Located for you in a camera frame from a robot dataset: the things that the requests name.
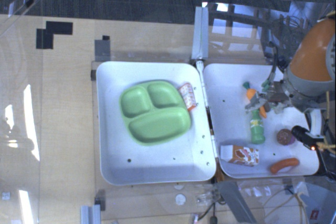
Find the metal bracket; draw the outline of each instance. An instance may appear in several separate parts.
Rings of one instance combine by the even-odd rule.
[[[82,206],[80,209],[80,223],[101,224],[100,205],[94,205],[92,207]]]
[[[206,59],[209,45],[209,11],[208,8],[196,7],[192,60]]]

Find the green plate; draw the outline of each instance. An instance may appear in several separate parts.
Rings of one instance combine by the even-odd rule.
[[[132,86],[119,100],[127,130],[140,144],[155,145],[184,134],[191,126],[180,93],[166,81]]]

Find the bottle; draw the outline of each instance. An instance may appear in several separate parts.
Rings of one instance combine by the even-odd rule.
[[[252,110],[252,119],[250,121],[251,140],[253,144],[262,144],[265,141],[263,121],[259,115],[259,110]]]

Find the sausage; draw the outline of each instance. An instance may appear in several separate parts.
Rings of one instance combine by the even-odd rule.
[[[299,165],[299,160],[296,158],[283,159],[277,163],[274,163],[270,170],[272,174],[276,174],[279,170],[288,167],[288,166],[297,166]]]

